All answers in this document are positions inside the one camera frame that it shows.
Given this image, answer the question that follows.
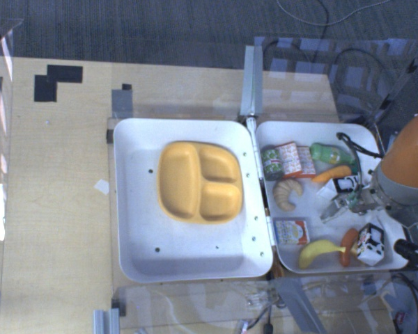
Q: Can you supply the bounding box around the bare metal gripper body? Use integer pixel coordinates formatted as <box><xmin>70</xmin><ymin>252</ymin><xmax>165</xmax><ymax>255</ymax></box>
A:
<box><xmin>348</xmin><ymin>185</ymin><xmax>388</xmax><ymax>216</ymax></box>

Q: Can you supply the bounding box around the white and black box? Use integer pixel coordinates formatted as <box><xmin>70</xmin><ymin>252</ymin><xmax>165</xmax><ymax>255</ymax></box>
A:
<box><xmin>316</xmin><ymin>175</ymin><xmax>360</xmax><ymax>198</ymax></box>

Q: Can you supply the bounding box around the orange carrot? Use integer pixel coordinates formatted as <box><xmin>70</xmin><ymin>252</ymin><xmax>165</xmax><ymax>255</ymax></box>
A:
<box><xmin>311</xmin><ymin>165</ymin><xmax>353</xmax><ymax>184</ymax></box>

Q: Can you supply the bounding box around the orange sausage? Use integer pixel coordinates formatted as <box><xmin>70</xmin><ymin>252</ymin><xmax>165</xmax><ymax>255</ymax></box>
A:
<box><xmin>339</xmin><ymin>228</ymin><xmax>359</xmax><ymax>268</ymax></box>

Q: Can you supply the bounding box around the yellow banana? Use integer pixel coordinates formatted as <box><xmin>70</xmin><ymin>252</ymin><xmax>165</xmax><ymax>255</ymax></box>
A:
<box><xmin>297</xmin><ymin>239</ymin><xmax>348</xmax><ymax>270</ymax></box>

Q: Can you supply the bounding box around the black and white carton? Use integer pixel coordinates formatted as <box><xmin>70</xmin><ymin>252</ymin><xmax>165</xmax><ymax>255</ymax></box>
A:
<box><xmin>355</xmin><ymin>222</ymin><xmax>385</xmax><ymax>267</ymax></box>

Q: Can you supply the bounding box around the green plastic bottle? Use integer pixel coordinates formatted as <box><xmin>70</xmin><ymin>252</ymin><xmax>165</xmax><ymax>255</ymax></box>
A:
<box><xmin>309</xmin><ymin>142</ymin><xmax>357</xmax><ymax>166</ymax></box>

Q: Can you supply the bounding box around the white and red carton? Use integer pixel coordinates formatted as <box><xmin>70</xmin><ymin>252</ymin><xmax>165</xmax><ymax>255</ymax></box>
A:
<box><xmin>273</xmin><ymin>218</ymin><xmax>311</xmax><ymax>246</ymax></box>

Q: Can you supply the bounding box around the orange and white carton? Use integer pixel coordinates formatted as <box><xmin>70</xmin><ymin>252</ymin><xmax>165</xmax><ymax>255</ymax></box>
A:
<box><xmin>296</xmin><ymin>145</ymin><xmax>317</xmax><ymax>179</ymax></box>
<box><xmin>276</xmin><ymin>141</ymin><xmax>303</xmax><ymax>180</ymax></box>

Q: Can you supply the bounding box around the tan croissant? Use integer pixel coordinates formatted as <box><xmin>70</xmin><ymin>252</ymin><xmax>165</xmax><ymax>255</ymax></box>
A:
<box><xmin>272</xmin><ymin>178</ymin><xmax>304</xmax><ymax>212</ymax></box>

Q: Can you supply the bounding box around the white plastic tray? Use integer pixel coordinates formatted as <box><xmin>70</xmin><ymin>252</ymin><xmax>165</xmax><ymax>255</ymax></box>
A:
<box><xmin>255</xmin><ymin>120</ymin><xmax>410</xmax><ymax>276</ymax></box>
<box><xmin>112</xmin><ymin>118</ymin><xmax>274</xmax><ymax>285</ymax></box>

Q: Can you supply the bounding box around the green can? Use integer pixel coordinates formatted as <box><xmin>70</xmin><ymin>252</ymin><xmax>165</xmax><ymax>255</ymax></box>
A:
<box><xmin>261</xmin><ymin>147</ymin><xmax>284</xmax><ymax>182</ymax></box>

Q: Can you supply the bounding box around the yellow divided plate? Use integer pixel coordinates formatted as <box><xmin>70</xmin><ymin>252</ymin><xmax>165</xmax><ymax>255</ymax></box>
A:
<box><xmin>157</xmin><ymin>141</ymin><xmax>245</xmax><ymax>225</ymax></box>

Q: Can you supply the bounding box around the black cylinder on white bracket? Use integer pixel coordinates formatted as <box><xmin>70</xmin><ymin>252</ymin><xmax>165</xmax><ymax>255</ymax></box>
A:
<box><xmin>393</xmin><ymin>220</ymin><xmax>418</xmax><ymax>277</ymax></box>

